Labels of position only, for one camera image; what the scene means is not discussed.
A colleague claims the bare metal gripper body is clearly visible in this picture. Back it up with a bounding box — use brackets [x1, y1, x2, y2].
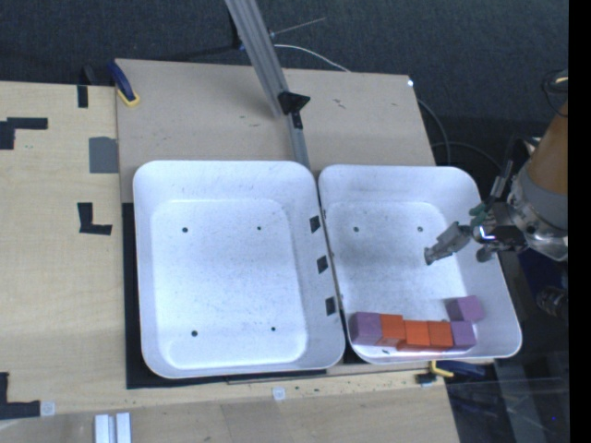
[470, 203, 569, 262]

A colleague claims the purple cube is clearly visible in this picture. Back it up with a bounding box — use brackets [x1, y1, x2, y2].
[450, 320, 478, 350]
[444, 294, 487, 323]
[347, 311, 384, 346]

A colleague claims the white plastic tray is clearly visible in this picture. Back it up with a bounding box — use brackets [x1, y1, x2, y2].
[131, 159, 347, 380]
[317, 162, 524, 365]

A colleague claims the orange cube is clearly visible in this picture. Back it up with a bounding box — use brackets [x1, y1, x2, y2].
[380, 313, 407, 341]
[428, 320, 455, 349]
[404, 319, 433, 348]

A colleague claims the pale brown flat board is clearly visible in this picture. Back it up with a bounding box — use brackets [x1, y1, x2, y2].
[114, 57, 496, 388]

